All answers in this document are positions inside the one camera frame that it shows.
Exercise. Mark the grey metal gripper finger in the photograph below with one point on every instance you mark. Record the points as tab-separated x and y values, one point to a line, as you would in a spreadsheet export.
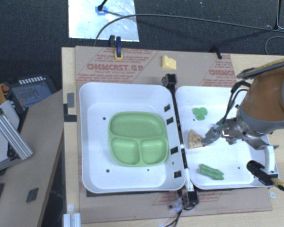
211	132
206	141

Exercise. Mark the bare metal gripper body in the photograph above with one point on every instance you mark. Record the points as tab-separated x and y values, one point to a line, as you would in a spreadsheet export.
234	129

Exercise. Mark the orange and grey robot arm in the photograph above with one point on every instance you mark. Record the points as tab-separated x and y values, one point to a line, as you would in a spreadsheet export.
265	98

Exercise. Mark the pizza slice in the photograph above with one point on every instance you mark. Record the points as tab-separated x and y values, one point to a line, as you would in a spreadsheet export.
193	139

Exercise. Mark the green grapes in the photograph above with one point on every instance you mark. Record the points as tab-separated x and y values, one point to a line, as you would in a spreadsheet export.
200	113

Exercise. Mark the thin black and white rod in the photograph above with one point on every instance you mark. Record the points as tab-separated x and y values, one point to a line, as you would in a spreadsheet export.
180	131

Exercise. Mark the white plastic tray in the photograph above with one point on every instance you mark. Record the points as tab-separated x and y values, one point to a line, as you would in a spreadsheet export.
97	136
232	164

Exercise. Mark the green divided plate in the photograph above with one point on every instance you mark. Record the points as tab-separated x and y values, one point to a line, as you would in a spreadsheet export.
137	136

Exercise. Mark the yellow cheese wedge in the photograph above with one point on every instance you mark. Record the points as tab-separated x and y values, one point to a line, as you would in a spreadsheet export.
168	62

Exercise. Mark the brown cardboard board red print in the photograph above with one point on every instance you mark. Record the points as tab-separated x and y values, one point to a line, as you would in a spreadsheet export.
132	65

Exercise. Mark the black cylinder on white bracket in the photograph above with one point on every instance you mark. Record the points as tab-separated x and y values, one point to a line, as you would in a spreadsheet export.
260	171

